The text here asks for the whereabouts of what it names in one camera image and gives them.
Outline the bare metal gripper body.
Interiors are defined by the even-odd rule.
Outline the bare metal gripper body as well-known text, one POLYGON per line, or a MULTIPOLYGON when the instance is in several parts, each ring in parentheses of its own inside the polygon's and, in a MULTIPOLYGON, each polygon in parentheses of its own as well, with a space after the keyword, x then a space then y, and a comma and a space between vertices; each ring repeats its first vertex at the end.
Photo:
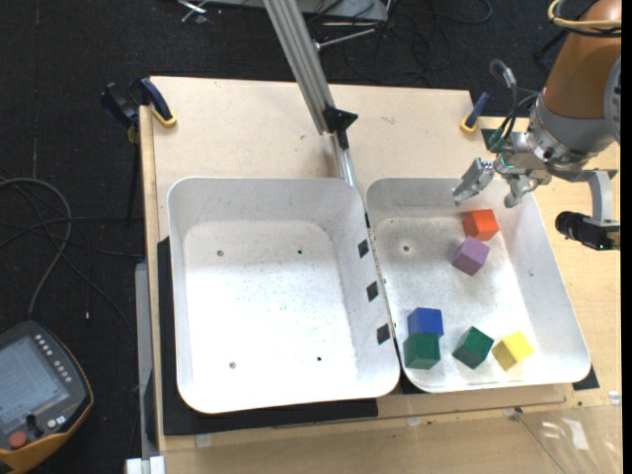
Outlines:
POLYGON ((547 185, 553 178, 583 180, 588 157, 570 149, 547 132, 514 131, 492 145, 495 170, 512 186, 547 185))

